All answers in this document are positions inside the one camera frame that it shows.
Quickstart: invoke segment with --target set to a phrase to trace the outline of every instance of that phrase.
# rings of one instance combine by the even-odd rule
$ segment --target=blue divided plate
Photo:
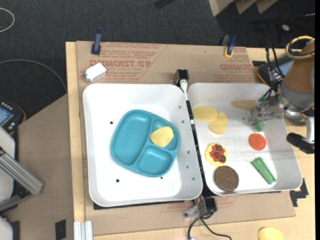
[[[150,135],[170,127],[173,139],[165,147],[155,145]],[[175,161],[180,134],[169,121],[144,110],[127,112],[117,126],[111,142],[111,155],[122,166],[149,177],[166,174]]]

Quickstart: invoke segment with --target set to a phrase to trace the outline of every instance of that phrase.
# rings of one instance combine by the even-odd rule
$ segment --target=yellow potato slice
[[[150,140],[153,144],[164,148],[174,138],[174,131],[169,126],[161,127],[153,131]]]
[[[202,122],[210,122],[218,117],[218,110],[213,106],[198,106],[193,109],[195,119]]]
[[[284,240],[281,230],[274,227],[262,227],[258,230],[259,240]]]
[[[217,118],[209,123],[209,127],[215,133],[222,135],[227,129],[228,121],[228,116],[223,112],[219,112]]]

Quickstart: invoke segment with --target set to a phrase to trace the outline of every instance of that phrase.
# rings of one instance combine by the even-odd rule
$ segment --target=wooden table
[[[264,48],[247,48],[250,61],[264,61]],[[70,149],[72,168],[72,191],[74,221],[86,221],[83,165],[82,165],[82,143],[81,124],[79,118],[79,90],[78,90],[78,68],[77,68],[77,46],[75,42],[66,43],[66,65],[68,83],[68,106],[70,124]],[[302,124],[285,119],[287,131],[306,136],[306,127]],[[315,156],[305,154],[298,148],[293,147],[298,160],[301,173],[305,179],[309,195],[298,200],[298,207],[295,208],[296,216],[264,219],[256,221],[226,223],[211,225],[214,232],[226,234],[233,240],[254,240],[257,239],[258,230],[262,227],[275,227],[282,231],[286,240],[312,240],[316,239],[315,230]],[[188,228],[173,228],[162,230],[151,230],[142,232],[131,232],[121,234],[108,234],[95,236],[95,240],[186,240]],[[223,239],[223,237],[213,236],[204,226],[192,228],[191,236],[197,240]]]

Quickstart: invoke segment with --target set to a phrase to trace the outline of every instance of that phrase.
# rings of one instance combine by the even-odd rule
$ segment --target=white tray
[[[250,112],[231,105],[233,101],[258,100],[268,86],[262,83],[194,83],[188,89],[192,109],[200,106],[212,106],[227,114],[229,120],[224,134],[219,135],[209,129],[208,122],[194,120],[199,144],[205,181],[216,195],[235,195],[294,190],[302,184],[302,175],[292,146],[287,142],[287,129],[282,118],[264,122],[264,131],[260,132],[267,142],[262,151],[249,146],[248,138],[256,133],[249,124]],[[206,161],[205,150],[210,143],[220,143],[228,152],[225,165],[235,169],[239,176],[239,185],[233,192],[221,190],[214,182],[216,169]],[[250,163],[261,157],[276,182],[268,184]]]
[[[172,84],[95,83],[83,92],[89,193],[102,207],[192,200],[203,182],[187,105],[182,90]],[[176,126],[180,146],[170,170],[148,177],[118,164],[110,147],[122,117],[145,110]]]

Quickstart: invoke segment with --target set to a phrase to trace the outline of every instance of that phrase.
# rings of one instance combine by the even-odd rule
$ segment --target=toy cookie
[[[239,184],[237,172],[230,166],[224,165],[218,167],[213,174],[215,184],[224,191],[234,191]]]

